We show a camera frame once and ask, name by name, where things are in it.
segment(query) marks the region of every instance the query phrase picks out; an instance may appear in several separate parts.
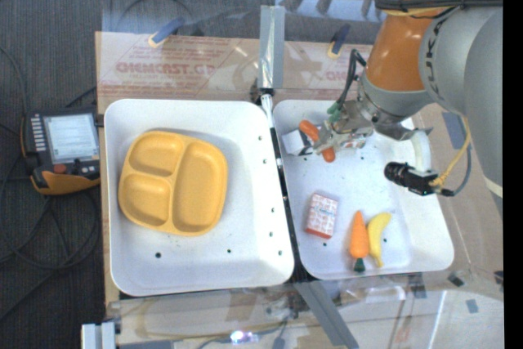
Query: red and white box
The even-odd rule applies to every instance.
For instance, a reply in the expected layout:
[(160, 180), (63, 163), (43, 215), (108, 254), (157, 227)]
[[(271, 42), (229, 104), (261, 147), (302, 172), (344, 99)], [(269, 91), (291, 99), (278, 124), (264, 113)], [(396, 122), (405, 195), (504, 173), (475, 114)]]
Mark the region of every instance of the red and white box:
[(337, 200), (314, 193), (311, 197), (305, 231), (324, 239), (330, 239), (334, 234), (336, 212)]

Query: orange divided plate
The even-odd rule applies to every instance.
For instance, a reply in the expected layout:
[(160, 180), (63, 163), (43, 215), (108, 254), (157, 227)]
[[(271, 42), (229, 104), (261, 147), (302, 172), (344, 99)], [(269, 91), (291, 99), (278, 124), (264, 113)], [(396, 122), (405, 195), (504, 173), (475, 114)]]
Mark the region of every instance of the orange divided plate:
[(151, 131), (131, 144), (118, 186), (129, 220), (177, 235), (202, 235), (220, 220), (227, 161), (206, 141)]

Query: toy banana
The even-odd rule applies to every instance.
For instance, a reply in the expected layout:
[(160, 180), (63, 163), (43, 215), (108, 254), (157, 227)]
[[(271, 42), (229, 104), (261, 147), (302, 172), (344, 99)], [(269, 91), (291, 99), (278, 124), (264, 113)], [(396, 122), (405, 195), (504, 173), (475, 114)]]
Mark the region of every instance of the toy banana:
[(383, 266), (382, 261), (382, 232), (392, 218), (390, 213), (379, 213), (367, 225), (369, 233), (369, 254), (374, 258), (378, 267)]

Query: white tray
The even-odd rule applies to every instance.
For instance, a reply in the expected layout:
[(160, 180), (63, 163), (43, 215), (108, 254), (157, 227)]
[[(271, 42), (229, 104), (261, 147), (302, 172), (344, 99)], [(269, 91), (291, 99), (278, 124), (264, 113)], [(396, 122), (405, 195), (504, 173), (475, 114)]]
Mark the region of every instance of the white tray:
[[(383, 175), (387, 163), (415, 163), (410, 141), (393, 141), (374, 133), (364, 148), (343, 150), (332, 163), (316, 154), (287, 154), (281, 137), (297, 129), (302, 119), (321, 124), (332, 101), (282, 101), (274, 110), (275, 126), (282, 152), (288, 197), (298, 249), (303, 266), (321, 280), (343, 280), (362, 276), (352, 270), (347, 252), (350, 225), (356, 210), (365, 221), (382, 211), (393, 214), (384, 230), (384, 267), (377, 268), (371, 257), (364, 260), (363, 275), (440, 271), (454, 259), (454, 246), (439, 201), (435, 195), (420, 196), (388, 181)], [(322, 239), (305, 232), (312, 194), (338, 199), (334, 235)]]
[[(118, 181), (132, 141), (154, 129), (219, 147), (229, 167), (223, 213), (207, 234), (147, 229), (118, 207)], [(132, 296), (282, 284), (293, 272), (267, 119), (248, 102), (125, 99), (105, 112), (110, 271)]]

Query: orange carrot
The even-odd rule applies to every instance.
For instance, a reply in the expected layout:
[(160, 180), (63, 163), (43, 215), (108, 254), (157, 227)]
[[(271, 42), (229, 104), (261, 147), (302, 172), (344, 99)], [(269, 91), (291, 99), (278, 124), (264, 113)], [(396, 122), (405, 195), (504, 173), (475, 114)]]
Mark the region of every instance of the orange carrot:
[(363, 258), (369, 255), (369, 234), (361, 211), (356, 211), (354, 214), (349, 253), (356, 259), (354, 270), (363, 272), (365, 270)]

